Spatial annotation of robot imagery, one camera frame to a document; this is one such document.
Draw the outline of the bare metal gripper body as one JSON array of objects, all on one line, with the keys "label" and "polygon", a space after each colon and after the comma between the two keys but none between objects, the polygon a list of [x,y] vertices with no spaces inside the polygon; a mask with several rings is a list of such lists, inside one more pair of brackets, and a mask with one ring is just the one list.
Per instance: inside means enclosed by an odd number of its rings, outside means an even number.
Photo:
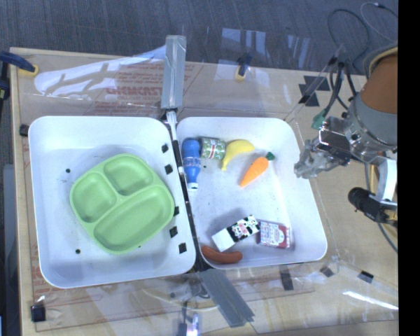
[{"label": "bare metal gripper body", "polygon": [[395,115],[330,117],[319,130],[316,148],[340,159],[366,165],[385,163],[386,153],[398,147]]}]

